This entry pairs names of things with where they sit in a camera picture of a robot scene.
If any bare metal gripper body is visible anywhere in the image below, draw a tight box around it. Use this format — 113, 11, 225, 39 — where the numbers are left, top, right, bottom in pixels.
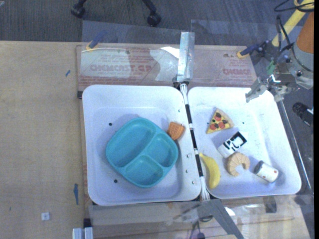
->
268, 61, 314, 90

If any white plastic tray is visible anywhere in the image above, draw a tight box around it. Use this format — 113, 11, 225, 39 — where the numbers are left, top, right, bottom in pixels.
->
81, 84, 202, 207
187, 86, 303, 200

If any yellow pizza slice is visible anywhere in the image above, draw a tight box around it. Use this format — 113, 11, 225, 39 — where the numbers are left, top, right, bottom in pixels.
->
205, 108, 235, 135

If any brown cardboard board red print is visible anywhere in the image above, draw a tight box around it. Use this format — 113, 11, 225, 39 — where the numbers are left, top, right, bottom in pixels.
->
75, 43, 308, 234

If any white carton with black print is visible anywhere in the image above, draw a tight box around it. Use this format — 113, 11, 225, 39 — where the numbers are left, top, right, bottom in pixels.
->
216, 130, 249, 159

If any tan croissant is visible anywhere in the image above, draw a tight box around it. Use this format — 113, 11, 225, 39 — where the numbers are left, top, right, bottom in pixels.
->
225, 151, 251, 177

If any white can with red dots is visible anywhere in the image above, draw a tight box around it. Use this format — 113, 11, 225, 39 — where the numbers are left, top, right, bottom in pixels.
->
253, 160, 280, 184

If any orange biscuit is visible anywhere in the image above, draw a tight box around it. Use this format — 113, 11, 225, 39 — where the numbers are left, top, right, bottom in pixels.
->
166, 121, 186, 141

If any yellow banana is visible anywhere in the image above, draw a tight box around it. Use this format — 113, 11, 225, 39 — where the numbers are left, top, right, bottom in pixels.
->
199, 152, 222, 190

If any blue divided plate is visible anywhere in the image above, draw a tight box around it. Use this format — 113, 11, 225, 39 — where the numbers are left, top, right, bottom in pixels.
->
105, 117, 179, 189

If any black chair base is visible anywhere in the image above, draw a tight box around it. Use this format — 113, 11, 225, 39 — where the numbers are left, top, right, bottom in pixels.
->
70, 0, 162, 27

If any black cylinder on white bracket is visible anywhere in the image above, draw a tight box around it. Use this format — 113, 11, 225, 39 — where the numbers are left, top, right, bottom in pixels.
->
292, 102, 314, 127

